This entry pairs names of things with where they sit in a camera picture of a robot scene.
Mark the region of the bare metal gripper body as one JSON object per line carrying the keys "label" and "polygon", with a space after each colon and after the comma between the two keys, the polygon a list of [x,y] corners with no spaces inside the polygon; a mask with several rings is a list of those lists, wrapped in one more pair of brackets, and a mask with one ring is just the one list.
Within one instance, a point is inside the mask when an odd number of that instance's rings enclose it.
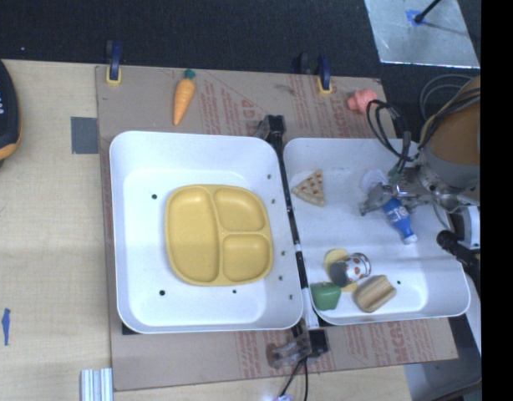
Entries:
{"label": "bare metal gripper body", "polygon": [[409,207],[432,204],[444,211],[453,210],[453,187],[431,169],[403,169],[393,192]]}

